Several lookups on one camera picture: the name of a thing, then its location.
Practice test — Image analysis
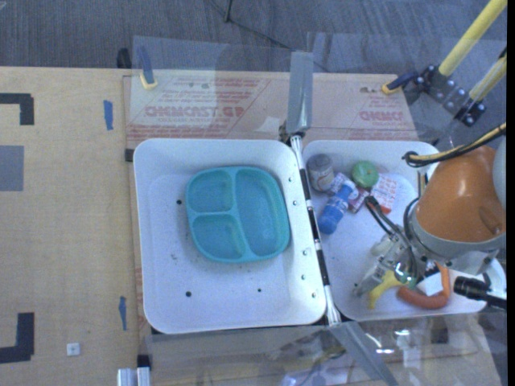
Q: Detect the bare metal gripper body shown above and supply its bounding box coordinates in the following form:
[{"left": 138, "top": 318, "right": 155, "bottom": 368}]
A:
[{"left": 375, "top": 231, "right": 428, "bottom": 289}]

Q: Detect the yellow banana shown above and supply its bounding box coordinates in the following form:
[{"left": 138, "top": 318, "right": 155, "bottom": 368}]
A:
[{"left": 367, "top": 270, "right": 408, "bottom": 310}]

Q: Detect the white plastic tray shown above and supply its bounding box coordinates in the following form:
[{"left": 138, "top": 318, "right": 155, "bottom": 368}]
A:
[
  {"left": 132, "top": 137, "right": 328, "bottom": 335},
  {"left": 301, "top": 139, "right": 490, "bottom": 322}
]

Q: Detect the orange carrot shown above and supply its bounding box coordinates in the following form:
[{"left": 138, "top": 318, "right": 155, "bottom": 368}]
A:
[{"left": 397, "top": 263, "right": 451, "bottom": 310}]

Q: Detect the white and red packet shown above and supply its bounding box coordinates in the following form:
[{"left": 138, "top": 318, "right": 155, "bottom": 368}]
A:
[{"left": 369, "top": 174, "right": 400, "bottom": 216}]

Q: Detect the pink and white packet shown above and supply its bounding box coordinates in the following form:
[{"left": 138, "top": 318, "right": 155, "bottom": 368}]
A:
[{"left": 328, "top": 171, "right": 372, "bottom": 214}]

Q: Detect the blue bottle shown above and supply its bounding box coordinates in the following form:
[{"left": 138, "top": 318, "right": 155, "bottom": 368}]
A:
[{"left": 317, "top": 179, "right": 357, "bottom": 236}]

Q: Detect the green apple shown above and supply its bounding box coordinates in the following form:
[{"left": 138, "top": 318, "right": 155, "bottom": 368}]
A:
[{"left": 350, "top": 160, "right": 381, "bottom": 189}]

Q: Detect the thin black and white rod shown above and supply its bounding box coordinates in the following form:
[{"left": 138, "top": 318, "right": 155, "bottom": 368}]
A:
[{"left": 289, "top": 134, "right": 343, "bottom": 326}]

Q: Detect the grey can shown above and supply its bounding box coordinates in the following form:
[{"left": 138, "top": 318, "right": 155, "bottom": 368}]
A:
[{"left": 306, "top": 153, "right": 336, "bottom": 193}]

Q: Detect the blue divided plate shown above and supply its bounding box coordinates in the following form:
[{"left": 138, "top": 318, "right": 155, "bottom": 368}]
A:
[{"left": 184, "top": 165, "right": 292, "bottom": 264}]

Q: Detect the brown cardboard board red print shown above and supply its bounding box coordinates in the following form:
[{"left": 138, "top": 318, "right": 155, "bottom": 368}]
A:
[{"left": 122, "top": 68, "right": 480, "bottom": 363}]

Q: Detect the black cylinder on white bracket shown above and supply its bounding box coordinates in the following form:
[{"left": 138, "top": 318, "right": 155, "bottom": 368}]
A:
[{"left": 453, "top": 257, "right": 508, "bottom": 311}]

